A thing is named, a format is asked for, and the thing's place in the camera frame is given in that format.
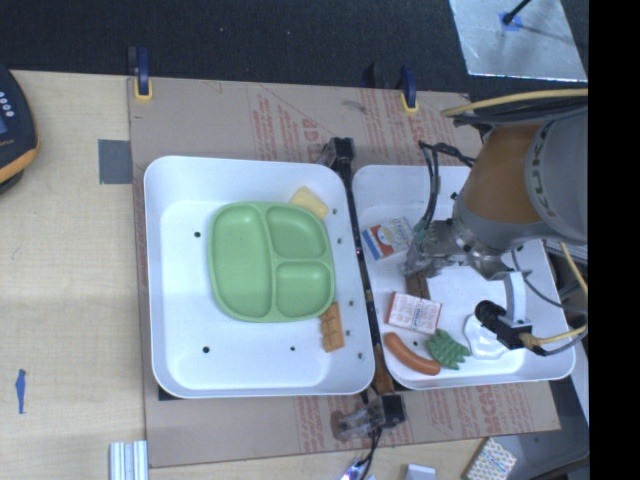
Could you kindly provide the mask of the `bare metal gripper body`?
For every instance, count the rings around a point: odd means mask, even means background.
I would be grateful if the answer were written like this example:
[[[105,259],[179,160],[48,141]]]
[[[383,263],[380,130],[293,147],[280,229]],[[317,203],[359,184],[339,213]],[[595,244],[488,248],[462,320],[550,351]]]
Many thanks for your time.
[[[426,224],[420,220],[413,227],[414,236],[408,250],[422,252],[425,263],[432,257],[450,257],[452,266],[468,266],[486,280],[498,280],[511,272],[503,261],[504,249],[482,241],[462,221],[435,220]],[[427,278],[437,275],[425,275]]]

